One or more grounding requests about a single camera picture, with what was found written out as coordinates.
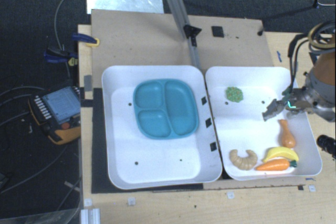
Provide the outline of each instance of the power strip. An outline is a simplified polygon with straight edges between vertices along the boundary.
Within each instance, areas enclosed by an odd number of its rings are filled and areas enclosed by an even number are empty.
[[[100,224],[99,208],[81,210],[80,223],[81,224]]]

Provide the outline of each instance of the black mat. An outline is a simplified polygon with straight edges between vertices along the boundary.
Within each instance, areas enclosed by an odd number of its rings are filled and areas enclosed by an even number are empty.
[[[159,190],[198,190],[203,184],[185,184],[155,188],[122,190],[114,186],[108,176],[105,120],[102,89],[93,90],[93,138],[92,138],[92,193],[120,193]]]

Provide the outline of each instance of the multimeter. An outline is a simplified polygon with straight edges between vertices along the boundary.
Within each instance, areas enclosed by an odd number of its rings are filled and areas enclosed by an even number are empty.
[[[43,133],[57,145],[80,136],[79,89],[70,82],[29,97],[30,112]]]

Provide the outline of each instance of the green light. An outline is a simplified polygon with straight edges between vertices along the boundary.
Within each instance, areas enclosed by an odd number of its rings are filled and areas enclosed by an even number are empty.
[[[290,109],[295,109],[296,108],[296,106],[292,106],[291,104],[290,104],[290,102],[289,101],[287,101],[287,104],[288,104],[288,107],[290,108]]]

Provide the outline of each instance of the toy banana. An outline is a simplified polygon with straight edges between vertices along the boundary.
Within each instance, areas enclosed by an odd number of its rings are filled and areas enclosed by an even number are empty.
[[[246,152],[248,157],[242,158],[238,156],[238,150],[230,151],[231,162],[240,170],[251,170],[257,164],[257,154],[255,154],[252,150],[247,150]]]
[[[294,150],[291,150],[290,148],[284,147],[284,146],[278,146],[271,148],[266,155],[266,158],[264,158],[262,161],[265,163],[269,159],[275,158],[275,157],[284,157],[290,160],[299,160],[298,154]]]

